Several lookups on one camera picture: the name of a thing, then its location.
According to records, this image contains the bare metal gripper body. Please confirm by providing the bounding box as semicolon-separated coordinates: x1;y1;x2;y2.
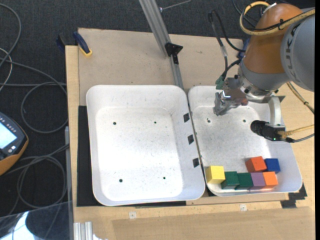
221;74;276;108

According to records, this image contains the white plastic tray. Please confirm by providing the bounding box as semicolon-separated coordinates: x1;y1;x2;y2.
86;84;207;207
187;85;304;198

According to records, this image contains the red-orange cube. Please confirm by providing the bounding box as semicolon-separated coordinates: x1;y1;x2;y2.
244;155;268;173

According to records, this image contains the yellow cube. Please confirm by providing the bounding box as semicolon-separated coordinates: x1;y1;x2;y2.
205;165;226;185

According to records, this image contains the green cube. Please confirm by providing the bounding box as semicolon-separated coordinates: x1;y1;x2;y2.
236;172;254;191
220;171;240;191

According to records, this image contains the blue cube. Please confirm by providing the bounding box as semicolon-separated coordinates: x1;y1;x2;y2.
264;158;281;174

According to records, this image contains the purple cube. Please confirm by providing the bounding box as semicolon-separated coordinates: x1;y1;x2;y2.
250;171;267;189

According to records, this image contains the orange cube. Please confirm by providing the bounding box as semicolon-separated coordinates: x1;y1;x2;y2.
262;171;279;187

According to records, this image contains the brown cardboard board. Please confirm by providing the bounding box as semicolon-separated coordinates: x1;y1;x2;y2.
77;27;309;206

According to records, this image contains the black cylinder on white bracket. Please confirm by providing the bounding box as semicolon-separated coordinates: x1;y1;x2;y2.
250;95;287;142

